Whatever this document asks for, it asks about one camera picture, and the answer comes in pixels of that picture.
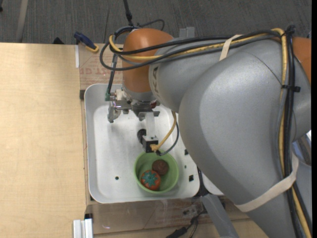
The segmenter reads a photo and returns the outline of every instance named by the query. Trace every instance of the white strap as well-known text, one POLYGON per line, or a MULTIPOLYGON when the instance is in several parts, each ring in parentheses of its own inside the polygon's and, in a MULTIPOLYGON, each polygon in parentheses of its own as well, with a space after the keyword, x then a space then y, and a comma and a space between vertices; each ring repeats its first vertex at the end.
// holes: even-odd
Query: white strap
POLYGON ((235 36, 232 36, 230 39, 228 39, 224 42, 219 61, 221 61, 222 59, 225 59, 227 57, 232 40, 234 40, 235 38, 238 38, 240 36, 241 36, 241 34, 236 34, 235 36))
POLYGON ((267 192, 265 192, 258 198, 251 200, 248 203, 235 205, 235 206, 242 212, 250 212, 264 205, 265 203, 269 202, 271 199, 277 197, 278 195, 284 193, 293 185, 293 183, 296 180, 298 164, 299 164, 298 158, 293 154, 293 157, 292 157, 293 171, 288 177, 284 178, 283 180, 275 184, 267 192))

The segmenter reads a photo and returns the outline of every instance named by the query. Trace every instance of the black cable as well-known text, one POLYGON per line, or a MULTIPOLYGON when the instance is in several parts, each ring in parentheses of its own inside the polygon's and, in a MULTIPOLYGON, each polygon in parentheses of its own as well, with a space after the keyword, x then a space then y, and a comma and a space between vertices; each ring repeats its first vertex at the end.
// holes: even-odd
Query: black cable
POLYGON ((158 155, 160 155, 160 156, 163 156, 163 155, 165 155, 166 153, 169 153, 174 147, 175 147, 175 145, 177 144, 177 141, 178 141, 178 138, 179 138, 179 127, 178 127, 178 122, 176 122, 176 129, 177 129, 177 136, 176 136, 176 139, 175 139, 175 142, 173 143, 173 145, 170 147, 170 148, 168 148, 165 152, 163 152, 163 153, 161 153, 161 152, 159 152, 158 151, 158 155))
POLYGON ((137 26, 139 26, 139 27, 145 27, 145 26, 148 26, 148 25, 152 25, 152 24, 154 24, 154 23, 156 23, 156 22, 162 22, 162 27, 161 27, 161 31, 164 29, 164 26, 165 26, 165 21, 164 20, 162 20, 162 19, 156 19, 156 20, 153 20, 153 21, 150 21, 150 22, 148 22, 148 23, 145 23, 145 24, 142 24, 142 25, 140 25, 139 23, 137 24, 137 26))
MULTIPOLYGON (((247 42, 245 42, 245 43, 243 43, 243 44, 231 44, 230 47, 231 47, 231 48, 236 48, 236 47, 239 47, 239 46, 242 46, 242 45, 251 43, 251 42, 266 40, 266 39, 270 39, 270 38, 271 38, 271 36, 256 37, 256 38, 252 39, 251 41, 248 40, 247 42)), ((190 58, 190 57, 195 57, 195 56, 202 56, 202 55, 205 55, 205 54, 214 53, 214 52, 221 51, 221 50, 222 50, 222 47, 213 48, 213 49, 210 49, 210 50, 199 51, 199 52, 189 53, 189 54, 185 54, 185 55, 179 55, 179 56, 171 57, 171 58, 165 58, 165 59, 162 59, 162 60, 159 60, 159 61, 154 61, 154 62, 152 62, 151 64, 157 64, 157 63, 163 63, 163 62, 171 62, 171 61, 175 61, 175 60, 179 60, 179 59, 185 59, 185 58, 190 58)), ((131 61, 129 61, 129 60, 123 58, 122 56, 118 56, 118 57, 119 57, 120 59, 123 59, 123 60, 126 61, 127 63, 141 66, 141 63, 131 62, 131 61)))
POLYGON ((109 20, 109 11, 110 11, 110 9, 108 8, 108 10, 107 10, 107 17, 106 17, 106 25, 105 25, 105 33, 104 33, 104 42, 103 43, 105 43, 106 42, 106 34, 107 34, 107 28, 108 28, 108 20, 109 20))
POLYGON ((311 39, 312 38, 312 31, 309 31, 308 35, 306 36, 306 38, 311 39))
MULTIPOLYGON (((234 40, 237 41, 237 40, 252 37, 252 36, 255 36, 258 34, 269 34, 269 35, 273 35, 276 37, 280 37, 280 34, 278 34, 275 31, 264 30, 264 31, 255 31, 255 32, 252 32, 250 34, 240 36, 234 40)), ((165 47, 179 45, 179 44, 188 44, 188 43, 199 42, 199 41, 226 40, 226 39, 229 39, 231 37, 232 37, 232 35, 230 35, 230 36, 205 36, 205 37, 186 38, 186 39, 182 39, 182 40, 171 41, 171 42, 167 42, 167 43, 163 43, 163 44, 159 44, 159 45, 154 45, 154 46, 143 48, 143 49, 124 51, 124 52, 120 52, 118 55, 133 55, 133 54, 137 54, 137 53, 141 53, 141 52, 145 52, 145 51, 165 48, 165 47)), ((112 47, 110 48, 110 50, 117 54, 117 51, 112 49, 112 47)))
MULTIPOLYGON (((254 39, 249 39, 249 40, 246 40, 246 41, 243 41, 243 42, 240 42, 240 43, 235 43, 235 44, 231 44, 230 47, 231 48, 235 48, 235 47, 240 47, 242 45, 245 45, 245 44, 248 44, 248 43, 252 43, 256 40, 263 40, 263 39, 268 39, 268 38, 271 38, 272 36, 262 36, 262 37, 257 37, 257 38, 254 38, 254 39)), ((125 71, 125 70, 130 70, 130 69, 136 69, 136 68, 139 68, 141 66, 145 66, 145 65, 150 65, 152 64, 153 62, 156 62, 156 61, 159 61, 159 60, 162 60, 164 58, 167 58, 169 56, 172 56, 172 55, 176 55, 178 53, 181 53, 181 52, 184 52, 184 51, 188 51, 188 50, 191 50, 191 49, 195 49, 195 48, 201 48, 201 47, 204 47, 206 46, 206 44, 200 44, 200 45, 196 45, 196 46, 191 46, 191 47, 187 47, 187 48, 183 48, 183 49, 179 49, 179 50, 176 50, 176 51, 172 51, 172 52, 169 52, 165 55, 162 55, 160 56, 159 58, 156 58, 156 59, 152 59, 152 60, 149 60, 149 61, 146 61, 146 62, 143 62, 143 63, 140 63, 139 65, 133 65, 133 66, 130 66, 130 67, 122 67, 122 68, 112 68, 108 65, 106 65, 103 61, 103 53, 106 49, 106 46, 104 46, 100 52, 100 62, 102 64, 102 66, 104 66, 105 68, 107 69, 110 69, 110 70, 117 70, 117 71, 125 71)), ((213 49, 210 49, 210 50, 207 50, 207 51, 202 51, 202 52, 195 52, 195 53, 192 53, 192 54, 188 54, 187 56, 198 56, 198 55, 201 55, 201 54, 206 54, 206 53, 213 53, 213 52, 217 52, 219 50, 222 50, 222 47, 219 47, 219 48, 213 48, 213 49)))
POLYGON ((125 15, 127 17, 127 20, 129 22, 129 25, 130 26, 133 26, 133 23, 132 23, 132 13, 130 12, 130 9, 129 9, 129 4, 128 4, 128 0, 123 0, 123 3, 124 3, 124 8, 125 8, 125 15))
POLYGON ((190 233, 190 237, 193 237, 196 229, 197 229, 197 225, 198 225, 198 217, 203 214, 203 213, 207 213, 207 211, 204 209, 203 211, 201 211, 197 216, 193 217, 190 221, 190 225, 188 227, 182 227, 180 229, 175 230, 172 234, 168 235, 166 238, 178 238, 180 236, 182 236, 183 234, 185 234, 188 229, 190 229, 192 227, 192 225, 194 225, 194 229, 191 231, 190 233))
MULTIPOLYGON (((295 86, 295 67, 294 67, 294 55, 292 47, 292 32, 293 27, 288 27, 285 31, 287 40, 287 51, 288 51, 288 67, 289 67, 289 86, 295 86)), ((284 167, 285 167, 285 177, 289 176, 292 172, 292 156, 290 151, 290 141, 291 141, 291 125, 292 125, 292 112, 294 104, 294 91, 288 90, 286 103, 285 103, 285 118, 284 118, 284 167)), ((292 188, 286 191, 288 205, 290 210, 290 216, 292 219, 292 224, 295 232, 296 238, 303 237, 299 221, 296 214, 296 208, 294 203, 294 197, 292 193, 292 188)))
POLYGON ((313 237, 313 223, 311 222, 311 219, 309 217, 307 208, 306 208, 306 206, 304 204, 303 198, 301 196, 301 193, 299 191, 299 188, 298 188, 296 182, 293 183, 293 187, 294 187, 295 193, 297 195, 298 201, 299 201, 299 203, 300 203, 300 205, 301 205, 301 207, 303 209, 304 217, 305 217, 305 220, 307 222, 307 225, 308 225, 308 228, 309 228, 309 232, 311 233, 311 235, 313 237))
MULTIPOLYGON (((132 31, 132 29, 134 29, 134 27, 131 27, 131 26, 125 26, 125 27, 121 27, 119 28, 118 30, 115 31, 114 33, 114 39, 116 40, 121 34, 125 33, 125 32, 130 32, 132 31)), ((104 54, 104 51, 106 49, 106 47, 109 45, 109 41, 106 42, 106 44, 104 45, 103 47, 103 54, 104 54)), ((116 68, 116 64, 117 64, 117 59, 118 59, 118 55, 117 54, 113 54, 113 57, 112 57, 112 67, 116 68)), ((113 80, 114 80, 114 74, 115 74, 115 70, 112 70, 111 73, 110 73, 110 78, 109 78, 109 83, 108 83, 108 88, 106 90, 106 96, 110 95, 110 92, 111 92, 111 87, 112 87, 112 84, 113 84, 113 80)))

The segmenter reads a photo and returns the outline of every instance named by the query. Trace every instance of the white sink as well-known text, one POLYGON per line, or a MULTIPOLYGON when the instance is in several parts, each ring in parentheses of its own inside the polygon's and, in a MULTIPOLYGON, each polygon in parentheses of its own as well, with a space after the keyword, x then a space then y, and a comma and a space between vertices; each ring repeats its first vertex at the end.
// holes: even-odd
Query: white sink
MULTIPOLYGON (((143 152, 137 132, 146 128, 145 121, 139 121, 133 112, 121 113, 114 123, 107 120, 108 102, 105 101, 107 84, 95 84, 85 92, 85 110, 88 144, 88 179, 91 196, 99 203, 134 202, 188 198, 199 191, 197 166, 189 154, 181 137, 170 152, 179 167, 177 185, 164 194, 152 194, 142 190, 135 181, 133 166, 143 152)), ((114 84, 112 91, 121 88, 114 84)), ((173 124, 170 109, 160 105, 155 117, 156 136, 164 138, 173 124)), ((176 129, 161 147, 168 149, 176 139, 176 129)))

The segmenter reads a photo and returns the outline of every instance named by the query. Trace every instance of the gray robot arm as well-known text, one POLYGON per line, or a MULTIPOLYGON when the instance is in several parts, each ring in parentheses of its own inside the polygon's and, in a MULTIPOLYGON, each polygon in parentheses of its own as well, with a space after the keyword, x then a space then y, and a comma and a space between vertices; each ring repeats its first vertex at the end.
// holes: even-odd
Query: gray robot arm
MULTIPOLYGON (((174 48, 159 50, 157 54, 174 48)), ((282 180, 278 159, 281 115, 281 45, 263 40, 220 52, 151 65, 152 92, 179 113, 180 134, 203 173, 235 204, 247 203, 282 180)), ((311 129, 311 88, 296 61, 291 139, 311 129)), ((312 219, 312 168, 300 163, 300 184, 312 219)), ((247 214, 269 237, 295 237, 287 197, 277 196, 247 214)))

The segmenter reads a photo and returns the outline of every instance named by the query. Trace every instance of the blue clamp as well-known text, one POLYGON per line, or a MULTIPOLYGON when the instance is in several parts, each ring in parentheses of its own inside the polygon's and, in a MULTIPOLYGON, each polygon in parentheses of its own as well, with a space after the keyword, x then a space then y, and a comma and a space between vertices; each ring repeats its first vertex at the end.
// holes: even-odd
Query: blue clamp
POLYGON ((99 50, 98 45, 94 44, 87 36, 83 35, 82 33, 75 32, 74 34, 75 39, 77 40, 77 44, 82 42, 86 45, 86 49, 91 52, 97 52, 99 50))

